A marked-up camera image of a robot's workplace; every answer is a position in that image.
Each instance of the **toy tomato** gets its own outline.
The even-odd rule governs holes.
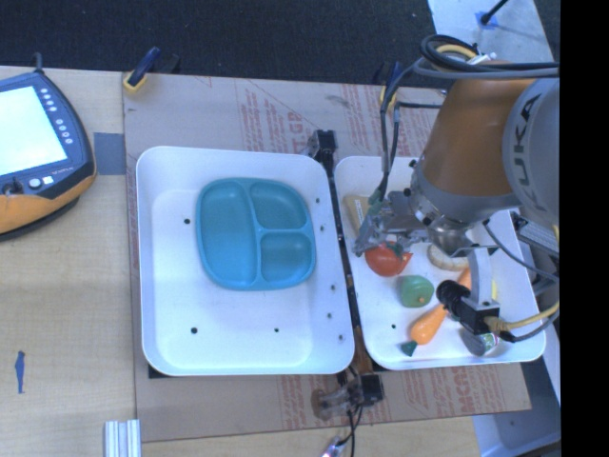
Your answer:
[[[379,276],[390,277],[397,276],[404,270],[412,252],[405,252],[400,257],[394,249],[382,243],[364,252],[363,256],[368,266]]]

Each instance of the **black floor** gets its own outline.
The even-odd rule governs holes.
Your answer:
[[[560,60],[561,0],[534,1]],[[368,84],[434,32],[427,0],[0,0],[0,66],[131,70],[157,46],[182,74]]]

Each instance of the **blue mark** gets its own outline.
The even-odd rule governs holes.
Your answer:
[[[15,372],[17,373],[17,385],[19,386],[19,394],[23,394],[23,374],[26,371],[26,353],[19,350],[17,360],[15,361]]]
[[[495,27],[499,26],[499,22],[497,21],[497,17],[495,15],[493,15],[491,17],[491,20],[488,21],[488,23],[483,24],[482,23],[482,16],[485,14],[485,11],[479,11],[476,13],[476,21],[478,22],[478,25],[484,29],[488,29],[488,30],[493,30]]]

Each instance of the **cardboard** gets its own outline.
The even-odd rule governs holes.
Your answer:
[[[136,407],[144,443],[345,426],[348,421],[324,421],[313,413],[315,391],[339,388],[334,375],[169,378],[151,373],[141,349],[135,196],[140,154],[162,145],[303,153],[315,130],[332,129],[338,142],[336,164],[349,155],[380,155],[380,91],[364,85],[163,74],[151,74],[135,93],[124,91]],[[443,94],[401,89],[398,98],[440,104]],[[421,154],[436,113],[403,111],[398,155]],[[363,424],[530,408],[520,364],[379,374],[385,398],[363,413]]]

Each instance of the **device button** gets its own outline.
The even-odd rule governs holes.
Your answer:
[[[39,189],[42,186],[42,180],[39,178],[32,178],[28,181],[28,185],[32,189]]]

